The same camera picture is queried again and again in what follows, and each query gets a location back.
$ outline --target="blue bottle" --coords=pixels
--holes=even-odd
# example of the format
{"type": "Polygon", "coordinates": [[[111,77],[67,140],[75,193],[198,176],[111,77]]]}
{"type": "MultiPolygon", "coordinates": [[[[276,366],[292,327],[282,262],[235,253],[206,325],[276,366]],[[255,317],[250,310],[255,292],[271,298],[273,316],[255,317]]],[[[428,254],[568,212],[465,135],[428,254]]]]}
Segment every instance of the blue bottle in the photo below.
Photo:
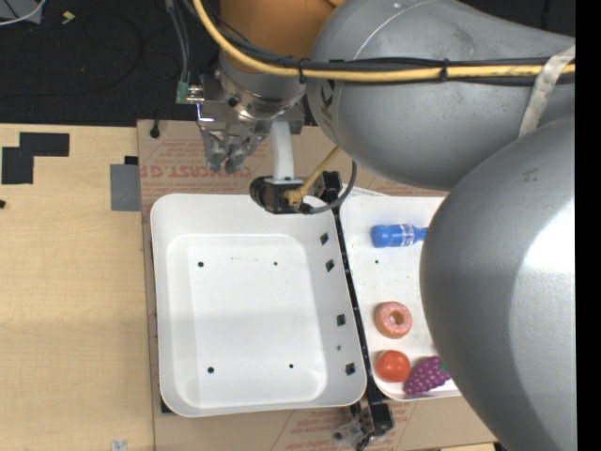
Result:
{"type": "Polygon", "coordinates": [[[413,224],[374,225],[371,230],[374,247],[407,247],[423,241],[427,227],[413,224]]]}

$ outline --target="light wood surface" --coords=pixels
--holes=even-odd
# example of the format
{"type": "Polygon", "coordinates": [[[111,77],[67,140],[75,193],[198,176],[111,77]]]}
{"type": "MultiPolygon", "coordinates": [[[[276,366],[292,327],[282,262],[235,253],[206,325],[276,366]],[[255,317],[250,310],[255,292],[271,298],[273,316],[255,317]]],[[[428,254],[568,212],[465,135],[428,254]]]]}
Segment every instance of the light wood surface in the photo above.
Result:
{"type": "Polygon", "coordinates": [[[110,200],[136,130],[0,125],[0,148],[19,132],[68,132],[70,154],[0,184],[0,449],[149,451],[141,214],[110,200]]]}

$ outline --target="cardboard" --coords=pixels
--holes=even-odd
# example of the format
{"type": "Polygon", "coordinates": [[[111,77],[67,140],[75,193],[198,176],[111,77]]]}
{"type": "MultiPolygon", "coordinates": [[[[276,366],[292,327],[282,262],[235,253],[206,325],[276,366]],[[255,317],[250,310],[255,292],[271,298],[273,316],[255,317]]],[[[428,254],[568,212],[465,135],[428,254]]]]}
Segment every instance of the cardboard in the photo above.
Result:
{"type": "MultiPolygon", "coordinates": [[[[244,167],[227,175],[205,166],[200,131],[195,122],[161,121],[153,138],[152,120],[138,122],[141,204],[146,261],[146,298],[152,400],[157,451],[338,451],[350,449],[335,443],[332,433],[350,419],[349,408],[319,408],[283,412],[250,412],[225,416],[185,418],[162,408],[159,389],[156,302],[152,268],[149,214],[154,202],[171,193],[248,194],[251,182],[273,172],[271,143],[267,139],[249,156],[244,167]]],[[[304,127],[293,135],[295,177],[304,178],[334,147],[318,127],[304,127]]],[[[339,153],[328,167],[338,170],[343,182],[351,160],[339,153]]],[[[358,192],[389,195],[444,195],[401,185],[359,169],[358,192]]],[[[373,451],[409,451],[496,441],[463,397],[411,402],[390,402],[395,427],[373,440],[373,451]]]]}

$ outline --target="white cable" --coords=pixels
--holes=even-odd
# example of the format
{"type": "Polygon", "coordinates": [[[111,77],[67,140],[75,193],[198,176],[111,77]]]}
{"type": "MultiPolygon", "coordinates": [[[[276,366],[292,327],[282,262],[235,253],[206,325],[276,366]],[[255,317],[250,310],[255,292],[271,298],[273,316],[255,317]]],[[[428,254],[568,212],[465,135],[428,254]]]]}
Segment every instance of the white cable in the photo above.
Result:
{"type": "Polygon", "coordinates": [[[38,11],[41,10],[41,8],[43,7],[43,5],[46,3],[46,0],[41,0],[38,3],[38,6],[35,7],[32,11],[30,11],[29,13],[27,13],[27,15],[22,15],[21,17],[17,18],[17,19],[13,19],[13,20],[8,20],[7,22],[0,22],[0,26],[3,25],[10,25],[12,23],[17,23],[17,22],[22,22],[23,20],[27,20],[29,17],[31,17],[32,15],[35,15],[38,11]]]}
{"type": "Polygon", "coordinates": [[[534,87],[528,100],[528,106],[522,118],[517,138],[523,137],[538,127],[551,92],[562,74],[563,68],[576,56],[576,45],[553,55],[536,77],[534,87]]]}

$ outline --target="toy donut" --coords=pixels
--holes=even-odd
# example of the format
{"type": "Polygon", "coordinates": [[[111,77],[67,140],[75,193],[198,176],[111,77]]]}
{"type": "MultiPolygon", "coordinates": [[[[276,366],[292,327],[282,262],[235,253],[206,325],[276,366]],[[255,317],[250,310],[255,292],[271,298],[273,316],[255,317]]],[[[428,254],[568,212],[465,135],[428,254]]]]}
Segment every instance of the toy donut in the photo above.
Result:
{"type": "Polygon", "coordinates": [[[413,325],[413,317],[407,307],[393,301],[378,306],[374,321],[378,330],[392,339],[400,339],[413,325]]]}

